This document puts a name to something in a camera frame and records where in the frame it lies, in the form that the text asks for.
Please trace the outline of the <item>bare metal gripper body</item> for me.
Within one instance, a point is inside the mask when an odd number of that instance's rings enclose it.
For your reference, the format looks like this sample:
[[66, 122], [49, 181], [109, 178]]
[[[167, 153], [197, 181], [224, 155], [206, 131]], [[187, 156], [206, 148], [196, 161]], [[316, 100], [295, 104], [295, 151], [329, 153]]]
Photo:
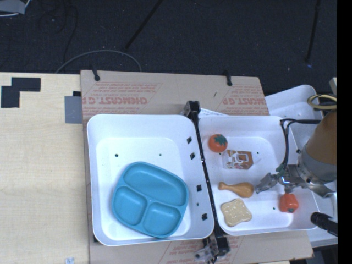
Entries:
[[331, 197], [337, 192], [326, 185], [337, 178], [336, 166], [330, 164], [289, 164], [277, 176], [278, 182], [284, 186], [294, 184], [296, 188], [309, 189], [322, 198]]

